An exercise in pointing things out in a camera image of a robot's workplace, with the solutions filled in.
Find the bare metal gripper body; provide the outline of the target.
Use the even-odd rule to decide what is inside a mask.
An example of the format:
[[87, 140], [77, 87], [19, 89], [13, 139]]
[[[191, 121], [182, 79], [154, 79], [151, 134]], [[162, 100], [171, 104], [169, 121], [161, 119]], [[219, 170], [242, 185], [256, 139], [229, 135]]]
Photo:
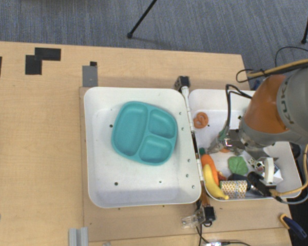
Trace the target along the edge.
[[244, 151], [248, 146], [238, 129], [230, 129], [225, 137], [225, 146], [231, 151]]

